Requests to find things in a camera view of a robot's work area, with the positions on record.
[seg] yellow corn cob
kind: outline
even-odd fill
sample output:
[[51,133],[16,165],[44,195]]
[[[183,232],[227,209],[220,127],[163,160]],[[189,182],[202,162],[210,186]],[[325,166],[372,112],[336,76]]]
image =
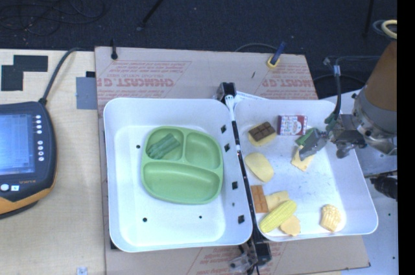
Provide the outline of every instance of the yellow corn cob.
[[259,229],[267,233],[278,228],[282,222],[287,220],[297,209],[297,203],[293,200],[287,200],[273,209],[267,216],[265,216],[259,223]]

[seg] table top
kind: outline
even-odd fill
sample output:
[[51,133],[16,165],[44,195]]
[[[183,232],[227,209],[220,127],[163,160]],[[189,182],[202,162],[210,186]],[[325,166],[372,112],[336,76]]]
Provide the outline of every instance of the table top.
[[[316,99],[313,85],[309,86],[311,76],[305,58],[287,55],[281,61],[281,71],[284,72],[278,73],[268,70],[265,64],[268,57],[261,53],[121,48],[119,59],[114,62],[106,55],[110,51],[109,47],[98,47],[95,52],[73,52],[60,69],[46,104],[58,147],[56,184],[51,193],[33,208],[0,220],[3,242],[0,246],[1,273],[76,274],[79,271],[82,274],[81,270],[86,267],[88,274],[129,274],[128,269],[139,264],[143,274],[163,274],[166,263],[177,274],[207,274],[203,271],[219,271],[219,267],[223,272],[227,261],[222,254],[233,253],[233,250],[192,248],[133,255],[110,248],[106,171],[102,162],[102,138],[99,137],[102,131],[100,110],[106,101],[120,96],[122,88],[127,87],[105,89],[105,85],[110,82],[114,85],[115,81],[119,85],[131,84],[146,78],[144,75],[155,75],[147,78],[165,78],[165,82],[172,80],[177,89],[159,88],[158,93],[152,93],[157,88],[153,80],[152,87],[141,87],[141,91],[145,90],[142,97],[157,94],[157,97],[175,98],[183,91],[192,98],[212,97],[220,82],[232,81],[237,89],[240,85],[239,90],[257,96],[266,94],[268,98],[287,98],[297,94],[301,99]],[[0,91],[0,104],[37,101],[64,54],[65,51],[0,49],[2,66],[14,65],[16,55],[48,57],[47,71],[24,72],[23,90]],[[238,72],[234,68],[235,60],[241,57],[243,60],[237,64]],[[152,72],[143,67],[145,64],[152,66]],[[117,72],[121,70],[120,66],[124,66],[126,71]],[[94,109],[81,108],[78,101],[80,95],[85,95],[80,92],[85,90],[77,88],[77,79],[85,78],[88,71],[97,74],[98,105]],[[313,239],[302,245],[271,244],[273,260],[262,269],[261,275],[273,274],[277,270],[280,274],[292,274],[290,263],[293,256],[298,255],[298,249],[301,250],[303,265],[296,269],[297,273],[368,266],[360,236],[325,239],[324,242]],[[340,261],[332,263],[330,256]],[[206,260],[215,263],[207,265]]]

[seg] yellow cable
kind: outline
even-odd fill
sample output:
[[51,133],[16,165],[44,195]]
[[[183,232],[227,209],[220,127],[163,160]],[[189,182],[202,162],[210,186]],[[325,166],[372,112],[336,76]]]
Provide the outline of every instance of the yellow cable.
[[397,25],[397,20],[391,19],[391,20],[385,20],[384,22],[382,22],[382,30],[386,33],[386,35],[397,40],[397,33],[392,32],[388,28],[389,25]]

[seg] dark background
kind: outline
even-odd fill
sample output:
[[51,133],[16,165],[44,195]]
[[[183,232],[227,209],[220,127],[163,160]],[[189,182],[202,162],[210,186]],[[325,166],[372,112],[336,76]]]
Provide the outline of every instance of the dark background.
[[[320,98],[335,94],[327,56],[380,56],[397,0],[0,0],[0,48],[95,46],[304,54]],[[342,91],[363,85],[376,60],[343,62]]]

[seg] white cable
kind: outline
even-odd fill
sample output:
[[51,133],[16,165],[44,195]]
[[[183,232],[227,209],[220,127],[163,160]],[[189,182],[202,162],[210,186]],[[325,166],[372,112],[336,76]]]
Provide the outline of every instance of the white cable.
[[397,33],[392,32],[388,26],[389,25],[397,25],[397,20],[391,19],[391,20],[385,20],[382,22],[382,30],[385,32],[385,34],[395,40],[397,40]]

